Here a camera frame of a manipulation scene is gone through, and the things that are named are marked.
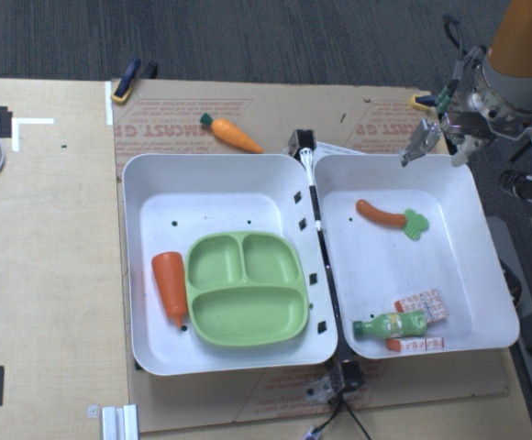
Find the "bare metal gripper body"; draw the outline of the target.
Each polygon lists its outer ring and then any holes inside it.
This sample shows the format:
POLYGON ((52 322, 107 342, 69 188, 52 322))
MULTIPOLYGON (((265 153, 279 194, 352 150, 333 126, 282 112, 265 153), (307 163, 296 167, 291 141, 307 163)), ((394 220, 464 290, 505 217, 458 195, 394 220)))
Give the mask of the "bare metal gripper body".
POLYGON ((478 68, 471 85, 454 94, 446 119, 453 135, 523 138, 532 132, 532 77, 478 68))

